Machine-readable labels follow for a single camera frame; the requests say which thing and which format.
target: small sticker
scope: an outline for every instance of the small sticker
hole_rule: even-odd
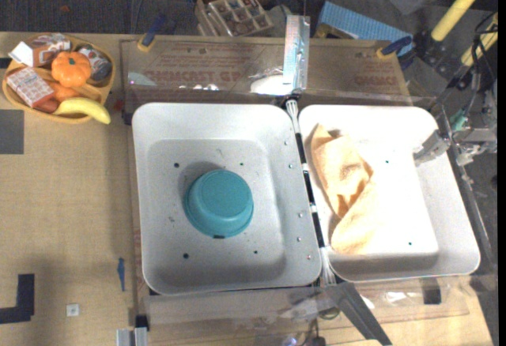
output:
[[[77,317],[79,315],[79,304],[67,304],[66,316]]]

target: toy pumpkin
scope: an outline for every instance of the toy pumpkin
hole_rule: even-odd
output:
[[[61,51],[51,64],[51,75],[62,86],[82,86],[92,75],[89,60],[80,52]]]

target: clear plastic sheet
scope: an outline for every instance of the clear plastic sheet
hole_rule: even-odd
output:
[[[357,290],[380,324],[469,314],[467,286],[456,278],[428,283],[404,280],[388,286],[362,284]],[[433,302],[434,297],[431,303],[427,296],[431,292],[439,294],[438,303]],[[290,341],[303,344],[316,335],[316,326],[325,336],[332,329],[353,328],[326,289],[315,286],[180,297],[155,295],[145,297],[143,303],[153,339],[160,341],[170,336],[171,340],[233,339],[237,344],[243,340],[244,344],[281,346]],[[358,330],[346,333],[350,337],[346,341],[363,340]]]
[[[384,43],[312,39],[305,103],[415,105],[434,97],[406,83],[396,57],[380,59]],[[126,113],[149,102],[271,103],[300,93],[282,83],[285,40],[259,37],[158,36],[147,53],[122,45]]]

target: yellow banana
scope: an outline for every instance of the yellow banana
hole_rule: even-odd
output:
[[[69,115],[69,114],[83,114],[93,117],[95,120],[103,124],[111,122],[111,116],[108,109],[95,100],[88,99],[87,97],[73,97],[71,99],[63,100],[58,108],[53,112],[53,115]]]

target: wooden board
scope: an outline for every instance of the wooden board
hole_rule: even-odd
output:
[[[29,33],[0,32],[0,57]],[[122,35],[77,34],[104,47],[120,63]],[[34,273],[35,315],[30,322],[0,325],[0,343],[38,346],[114,345],[115,331],[131,328],[138,307],[134,258],[135,200],[131,198],[128,140],[116,100],[123,98],[120,74],[106,102],[112,122],[67,125],[25,113],[25,153],[0,155],[0,308],[16,303],[17,275]],[[0,109],[14,109],[0,95]],[[120,287],[118,259],[126,263],[126,290]],[[384,323],[394,344],[491,345],[478,299],[466,296],[469,314]],[[78,317],[66,305],[78,303]],[[330,324],[328,344],[369,346],[358,331]],[[150,345],[253,345],[248,341],[194,338],[171,340],[149,334]]]

